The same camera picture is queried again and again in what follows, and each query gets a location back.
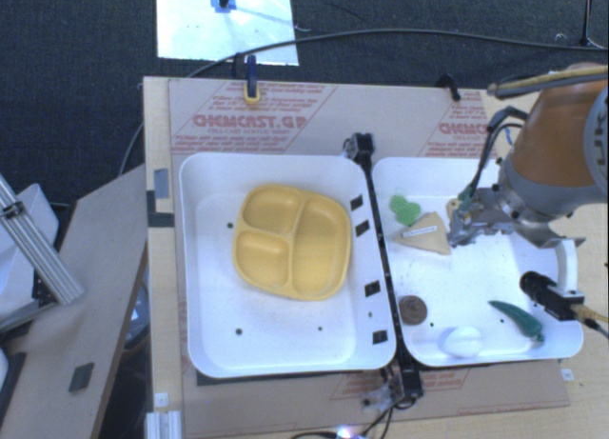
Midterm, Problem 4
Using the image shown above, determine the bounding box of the yellow divided plate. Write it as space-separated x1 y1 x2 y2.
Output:
231 183 354 303

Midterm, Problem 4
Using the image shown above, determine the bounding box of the thin black and white rod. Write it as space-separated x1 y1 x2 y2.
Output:
355 153 416 372

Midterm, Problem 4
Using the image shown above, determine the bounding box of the green toy chilli pepper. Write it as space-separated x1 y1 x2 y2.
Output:
487 299 546 345

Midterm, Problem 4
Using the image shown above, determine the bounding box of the white toy egg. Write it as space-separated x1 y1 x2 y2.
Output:
442 325 484 359

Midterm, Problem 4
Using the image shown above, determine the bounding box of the green toy broccoli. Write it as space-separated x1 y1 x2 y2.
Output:
389 194 422 228

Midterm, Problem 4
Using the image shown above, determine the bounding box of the white plastic tray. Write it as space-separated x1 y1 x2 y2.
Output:
178 151 399 380
371 156 586 369

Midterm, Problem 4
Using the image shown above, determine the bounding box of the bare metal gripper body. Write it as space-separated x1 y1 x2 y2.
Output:
463 186 535 237

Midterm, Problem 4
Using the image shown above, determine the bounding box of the brown cardboard board, red print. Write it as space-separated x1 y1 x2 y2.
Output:
167 77 572 439

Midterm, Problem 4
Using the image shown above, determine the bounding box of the black cylinder on white bracket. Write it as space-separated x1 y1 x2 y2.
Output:
519 236 586 322

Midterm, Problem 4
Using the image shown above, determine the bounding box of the brown swirl biscuit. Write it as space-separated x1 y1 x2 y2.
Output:
397 294 429 326

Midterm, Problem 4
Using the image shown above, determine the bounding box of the beige toy bread wedge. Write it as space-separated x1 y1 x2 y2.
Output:
391 210 453 257

